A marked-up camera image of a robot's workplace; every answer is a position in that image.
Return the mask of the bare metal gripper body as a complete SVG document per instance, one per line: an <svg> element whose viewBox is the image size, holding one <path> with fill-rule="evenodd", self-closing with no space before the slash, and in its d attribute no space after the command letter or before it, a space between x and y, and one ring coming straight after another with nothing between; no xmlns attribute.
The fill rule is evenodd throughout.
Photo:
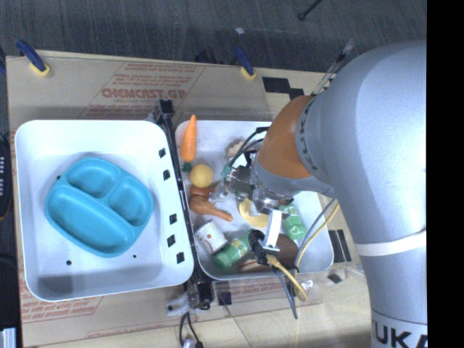
<svg viewBox="0 0 464 348"><path fill-rule="evenodd" d="M226 181L228 192L233 193L238 201L249 199L252 202L251 213L270 213L293 202L292 196L277 194L261 183L253 165L233 168Z"/></svg>

